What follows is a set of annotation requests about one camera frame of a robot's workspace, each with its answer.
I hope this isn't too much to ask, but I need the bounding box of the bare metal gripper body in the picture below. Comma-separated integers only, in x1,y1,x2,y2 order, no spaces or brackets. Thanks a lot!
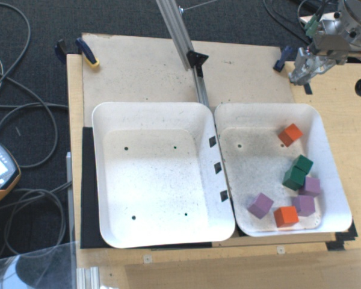
310,10,361,66

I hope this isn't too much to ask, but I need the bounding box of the purple cube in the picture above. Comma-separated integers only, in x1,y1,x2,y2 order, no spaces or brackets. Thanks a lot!
291,194,316,217
247,192,275,220
298,176,322,198

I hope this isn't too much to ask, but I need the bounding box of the pale cardboard board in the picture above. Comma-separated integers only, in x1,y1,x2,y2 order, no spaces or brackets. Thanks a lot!
81,32,296,128

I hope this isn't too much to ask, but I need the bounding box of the white plastic tray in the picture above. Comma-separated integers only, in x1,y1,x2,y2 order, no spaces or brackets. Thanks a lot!
91,101,236,249
214,102,354,238

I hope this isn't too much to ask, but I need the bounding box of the green cube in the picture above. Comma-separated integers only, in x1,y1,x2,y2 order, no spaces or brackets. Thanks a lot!
289,154,315,175
282,165,307,191

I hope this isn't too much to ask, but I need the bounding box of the orange cube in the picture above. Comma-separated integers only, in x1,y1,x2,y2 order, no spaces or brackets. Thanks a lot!
273,205,300,229
277,123,304,148

